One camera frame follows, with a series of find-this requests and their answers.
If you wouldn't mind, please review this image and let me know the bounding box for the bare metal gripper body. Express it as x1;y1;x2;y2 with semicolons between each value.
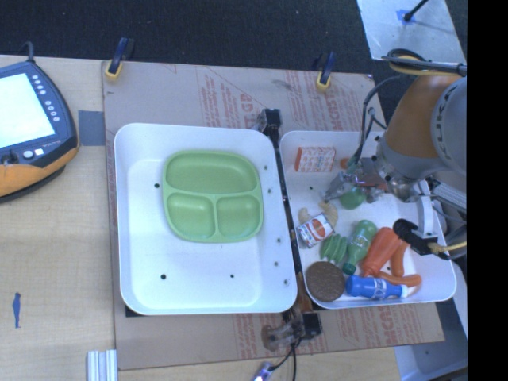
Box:
348;158;422;205

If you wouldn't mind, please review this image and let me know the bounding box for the green round toy fruit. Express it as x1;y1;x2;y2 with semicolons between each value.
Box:
338;187;368;211

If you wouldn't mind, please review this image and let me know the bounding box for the beige toy pastry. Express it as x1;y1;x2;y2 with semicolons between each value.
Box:
297;200;340;230

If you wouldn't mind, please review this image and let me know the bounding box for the orange and white carton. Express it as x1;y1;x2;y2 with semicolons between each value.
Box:
294;145;337;174

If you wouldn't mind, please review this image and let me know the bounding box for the green plastic bottle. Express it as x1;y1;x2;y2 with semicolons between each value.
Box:
341;219;379;276

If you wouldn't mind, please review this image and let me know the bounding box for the red and white small can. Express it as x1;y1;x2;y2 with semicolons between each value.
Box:
296;212;334;250

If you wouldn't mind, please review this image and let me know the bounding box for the thin black and white rod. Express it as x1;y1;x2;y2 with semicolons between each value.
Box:
271;131;306;314

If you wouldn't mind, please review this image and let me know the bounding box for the orange plastic bottle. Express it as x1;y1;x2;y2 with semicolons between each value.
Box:
360;226;403;279

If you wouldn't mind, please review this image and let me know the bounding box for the green ridged toy vegetable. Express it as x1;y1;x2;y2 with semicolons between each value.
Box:
319;233;349;265

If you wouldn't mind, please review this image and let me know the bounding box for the orange toy sausage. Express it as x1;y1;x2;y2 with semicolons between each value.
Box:
376;271;423;288
390;239;410;278

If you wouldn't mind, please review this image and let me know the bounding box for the blue plastic bottle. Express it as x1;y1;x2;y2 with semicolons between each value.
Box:
344;274;410;302

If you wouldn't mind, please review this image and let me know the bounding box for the brown round biscuit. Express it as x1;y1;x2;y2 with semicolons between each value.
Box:
305;260;347;303

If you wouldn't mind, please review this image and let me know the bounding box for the white plastic tray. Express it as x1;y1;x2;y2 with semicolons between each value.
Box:
279;130;458;310
114;122;299;317

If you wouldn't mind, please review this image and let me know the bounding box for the green divided plate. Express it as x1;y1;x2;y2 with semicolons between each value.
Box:
161;149;264;244

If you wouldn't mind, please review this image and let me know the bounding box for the brown cardboard board red print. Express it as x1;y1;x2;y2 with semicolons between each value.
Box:
101;60;446;371

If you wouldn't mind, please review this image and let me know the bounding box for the black cylinder on white bracket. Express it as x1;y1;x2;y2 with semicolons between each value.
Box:
392;194;440;256

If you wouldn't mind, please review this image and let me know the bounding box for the black block with thin wires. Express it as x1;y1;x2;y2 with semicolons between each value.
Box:
300;311;323;340
256;108;283;135

